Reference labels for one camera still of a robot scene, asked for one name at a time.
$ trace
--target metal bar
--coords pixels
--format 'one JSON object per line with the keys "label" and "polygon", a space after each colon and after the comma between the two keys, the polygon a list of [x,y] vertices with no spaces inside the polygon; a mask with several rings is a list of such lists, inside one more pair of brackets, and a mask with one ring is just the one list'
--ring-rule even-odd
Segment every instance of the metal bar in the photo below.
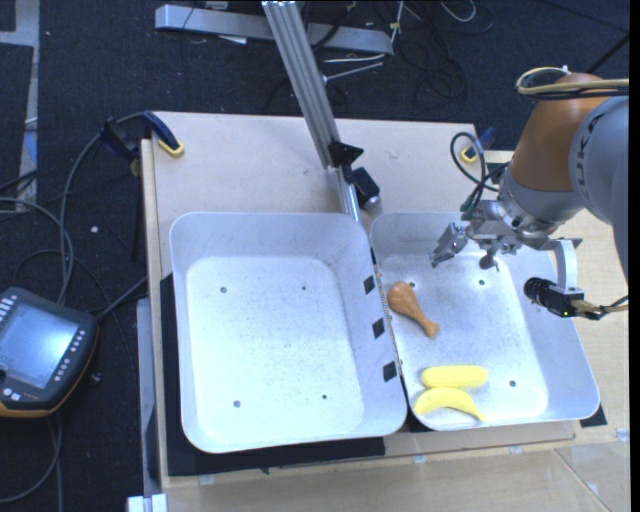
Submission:
{"label": "metal bar", "polygon": [[[269,23],[262,16],[192,9],[179,5],[163,5],[156,9],[157,30],[179,30],[248,37],[273,41]],[[310,42],[316,44],[331,30],[331,25],[310,24]],[[340,27],[325,43],[327,48],[393,55],[391,39],[384,32],[362,28]]]}
{"label": "metal bar", "polygon": [[[320,161],[325,168],[339,167],[333,162],[329,144],[340,142],[340,134],[300,12],[295,2],[262,2],[262,6]],[[340,168],[337,169],[337,177],[344,212],[356,222],[361,222],[355,187],[347,183]]]}

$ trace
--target wooden table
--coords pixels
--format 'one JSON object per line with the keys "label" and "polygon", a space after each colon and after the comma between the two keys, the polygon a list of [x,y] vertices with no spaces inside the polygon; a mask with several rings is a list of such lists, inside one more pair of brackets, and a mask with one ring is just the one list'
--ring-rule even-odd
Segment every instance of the wooden table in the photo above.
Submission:
{"label": "wooden table", "polygon": [[[157,114],[186,148],[173,158],[154,141],[142,144],[159,485],[171,512],[606,510],[602,492],[598,499],[585,485],[572,457],[580,447],[619,451],[620,438],[629,432],[627,313],[600,322],[575,320],[600,388],[606,425],[583,428],[576,421],[400,431],[385,438],[382,458],[274,468],[268,475],[247,470],[169,476],[159,286],[171,273],[171,224],[189,211],[340,211],[340,203],[334,177],[321,168],[302,118]],[[345,119],[337,124],[344,142],[364,149],[356,165],[364,166],[382,190],[383,206],[376,215],[457,211],[473,187],[449,154],[453,136],[475,133],[472,125]],[[465,141],[459,142],[462,147]],[[510,155],[488,157],[497,162]],[[365,228],[373,218],[363,214]],[[608,304],[627,293],[609,226],[583,211],[560,231],[558,236],[584,239],[577,251],[578,284],[587,300]],[[596,461],[590,467],[601,464],[602,475],[611,481],[612,463]],[[613,478],[610,487],[616,490],[608,499],[630,507],[624,458],[616,467],[622,483]]]}

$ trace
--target brown drumstick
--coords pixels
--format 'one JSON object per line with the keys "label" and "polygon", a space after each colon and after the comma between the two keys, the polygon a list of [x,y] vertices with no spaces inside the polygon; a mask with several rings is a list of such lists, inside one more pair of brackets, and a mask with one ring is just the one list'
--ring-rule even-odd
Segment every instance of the brown drumstick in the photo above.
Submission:
{"label": "brown drumstick", "polygon": [[440,326],[429,320],[420,309],[418,297],[410,284],[402,281],[395,283],[387,292],[387,302],[394,311],[407,315],[418,322],[427,336],[431,337],[440,330]]}

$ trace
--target black mat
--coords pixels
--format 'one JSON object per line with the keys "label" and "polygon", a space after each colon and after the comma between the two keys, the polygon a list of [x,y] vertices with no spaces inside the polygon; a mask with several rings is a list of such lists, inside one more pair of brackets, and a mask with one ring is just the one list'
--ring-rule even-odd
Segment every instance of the black mat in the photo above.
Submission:
{"label": "black mat", "polygon": [[[574,71],[586,70],[629,30],[628,0],[474,3],[476,18],[459,23],[440,2],[409,2],[412,8],[423,9],[432,24],[420,27],[405,13],[394,58],[386,59],[381,68],[333,81],[336,87],[331,86],[330,96],[336,116],[445,119],[474,123],[479,132],[493,126],[494,148],[513,149],[533,107],[531,100],[514,92],[515,80],[539,66],[566,64]],[[269,101],[285,76],[273,43],[249,41],[243,46],[216,36],[158,32],[154,11],[161,4],[159,0],[67,0],[60,8],[59,2],[40,3],[38,190],[42,204],[54,211],[74,160],[109,116],[146,109],[299,114],[287,87]],[[358,2],[349,23],[388,31],[395,6]],[[450,64],[457,70],[454,77],[464,78],[462,94],[454,98],[443,96],[447,90],[442,84],[409,62],[417,58],[423,67],[425,59],[439,62],[442,47],[434,42],[434,27],[455,62]],[[404,56],[399,49],[402,40]],[[418,54],[411,54],[412,49]],[[323,60],[346,53],[320,50],[317,55]],[[320,67],[330,76],[363,64],[321,63]],[[628,43],[597,72],[604,78],[628,77]],[[127,129],[141,132],[135,121]],[[89,153],[72,187],[76,193],[69,202],[68,227],[77,257],[111,299],[145,271],[142,263],[131,259],[139,185],[123,161],[101,149]],[[56,235],[37,215],[0,223],[0,285],[11,284],[17,264],[31,252],[56,248]],[[55,298],[58,262],[47,258],[32,262],[20,284]],[[70,302],[85,309],[103,304],[100,290],[82,269],[70,290]],[[128,356],[130,352],[135,361],[135,306],[129,304],[118,313],[126,341],[110,318],[100,346],[103,380],[78,394],[65,409],[61,460],[67,512],[122,510],[128,496],[142,494],[138,391]],[[5,429],[0,432],[0,451],[5,467],[11,468],[3,472],[10,476],[0,479],[2,496],[39,477],[49,461],[50,443],[41,422],[21,427],[0,422],[0,428]],[[29,500],[7,510],[51,510],[55,497],[55,480],[49,480]]]}
{"label": "black mat", "polygon": [[[181,424],[178,339],[172,276],[164,279],[160,286],[169,475],[211,474],[256,468],[268,470],[273,467],[294,464],[311,464],[385,454],[384,442],[381,437],[305,443],[215,455],[194,448],[184,435]],[[259,422],[254,427],[259,429]]]}
{"label": "black mat", "polygon": [[32,58],[31,46],[0,43],[0,186],[20,173]]}
{"label": "black mat", "polygon": [[0,1],[0,32],[13,32],[16,29],[15,0]]}

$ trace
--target toy banana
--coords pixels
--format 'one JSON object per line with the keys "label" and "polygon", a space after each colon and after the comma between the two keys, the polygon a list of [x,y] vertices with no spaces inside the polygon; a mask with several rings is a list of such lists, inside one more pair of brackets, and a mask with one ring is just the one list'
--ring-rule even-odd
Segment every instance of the toy banana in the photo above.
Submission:
{"label": "toy banana", "polygon": [[432,366],[423,370],[422,383],[428,388],[473,388],[487,382],[487,370],[475,364]]}
{"label": "toy banana", "polygon": [[427,414],[442,407],[450,407],[471,414],[480,421],[484,420],[484,414],[478,410],[471,395],[458,388],[427,389],[413,404],[416,414]]}

